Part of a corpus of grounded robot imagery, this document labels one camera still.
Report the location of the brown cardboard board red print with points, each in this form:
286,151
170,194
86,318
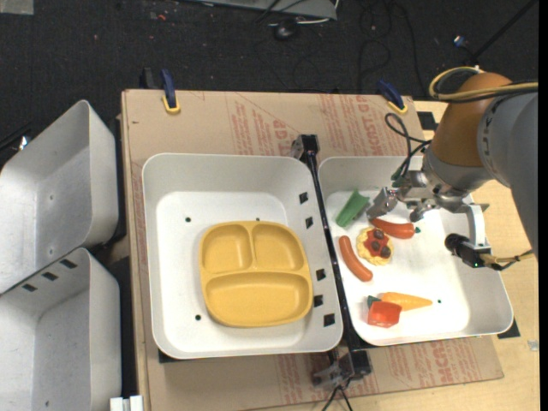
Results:
257,122

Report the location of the black computer mouse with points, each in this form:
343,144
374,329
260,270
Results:
285,29

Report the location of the orange toy carrot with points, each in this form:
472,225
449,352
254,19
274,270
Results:
409,301

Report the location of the thin black rod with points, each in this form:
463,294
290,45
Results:
331,246

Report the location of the red toy bell pepper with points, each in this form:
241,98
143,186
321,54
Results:
384,314

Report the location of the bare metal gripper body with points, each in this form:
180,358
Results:
430,195

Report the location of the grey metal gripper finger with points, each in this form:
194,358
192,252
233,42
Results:
419,213
382,203

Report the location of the black cylinder on white bracket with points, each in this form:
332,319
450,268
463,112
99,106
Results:
464,248

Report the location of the orange-red toy sausage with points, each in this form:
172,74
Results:
354,258

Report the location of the green toy celery stick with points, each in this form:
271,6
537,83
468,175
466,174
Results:
351,210

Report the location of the yellow divided plate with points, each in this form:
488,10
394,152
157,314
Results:
257,289

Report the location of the toy spaghetti with meatballs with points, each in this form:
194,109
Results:
373,253

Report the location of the white plastic tray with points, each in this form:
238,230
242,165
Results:
55,341
180,246
51,195
428,268

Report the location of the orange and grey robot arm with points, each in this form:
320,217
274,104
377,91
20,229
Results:
462,122

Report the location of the red toy chili pepper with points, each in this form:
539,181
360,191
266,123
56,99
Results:
394,228

